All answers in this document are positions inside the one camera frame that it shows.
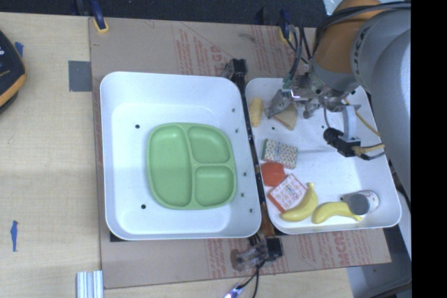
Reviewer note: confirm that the green divided plate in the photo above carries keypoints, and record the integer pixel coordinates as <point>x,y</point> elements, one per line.
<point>167,164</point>

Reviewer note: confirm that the white plastic tray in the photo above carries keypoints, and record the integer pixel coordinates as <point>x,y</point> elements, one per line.
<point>335,178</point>
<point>129,164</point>

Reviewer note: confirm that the black cylinder on white bracket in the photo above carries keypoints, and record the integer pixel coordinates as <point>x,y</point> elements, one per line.
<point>344,143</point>

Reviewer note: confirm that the red and white carton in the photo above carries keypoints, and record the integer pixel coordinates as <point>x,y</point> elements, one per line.
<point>285,193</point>

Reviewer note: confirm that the yellow banana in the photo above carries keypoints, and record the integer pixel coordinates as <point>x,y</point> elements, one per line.
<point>304,207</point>
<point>331,211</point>

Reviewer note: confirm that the yellow corn cob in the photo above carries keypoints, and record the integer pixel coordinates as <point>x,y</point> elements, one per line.
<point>255,112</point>

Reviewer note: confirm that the orange packet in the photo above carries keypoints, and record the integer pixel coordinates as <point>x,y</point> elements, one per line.
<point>273,173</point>

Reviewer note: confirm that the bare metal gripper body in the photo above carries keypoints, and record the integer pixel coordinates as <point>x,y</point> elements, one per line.
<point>314,92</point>

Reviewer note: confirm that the brown cardboard board red print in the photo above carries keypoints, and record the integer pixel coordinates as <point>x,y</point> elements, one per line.
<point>167,42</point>

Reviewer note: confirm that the thin black and white rod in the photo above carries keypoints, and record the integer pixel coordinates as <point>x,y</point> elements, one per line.
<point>252,146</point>

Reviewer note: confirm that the white can with grey lid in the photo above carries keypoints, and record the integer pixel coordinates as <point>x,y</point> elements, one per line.
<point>363,201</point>

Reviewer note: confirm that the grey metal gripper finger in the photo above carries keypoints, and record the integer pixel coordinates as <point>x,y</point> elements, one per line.
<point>279,104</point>
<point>310,110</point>

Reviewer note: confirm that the tan triangular sandwich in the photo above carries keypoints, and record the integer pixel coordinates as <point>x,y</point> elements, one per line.
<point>289,118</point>

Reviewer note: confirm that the white carton with colourful print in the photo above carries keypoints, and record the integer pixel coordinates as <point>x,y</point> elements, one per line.
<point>280,153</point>

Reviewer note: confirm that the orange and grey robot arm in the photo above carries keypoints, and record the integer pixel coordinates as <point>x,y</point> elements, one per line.
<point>380,56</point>

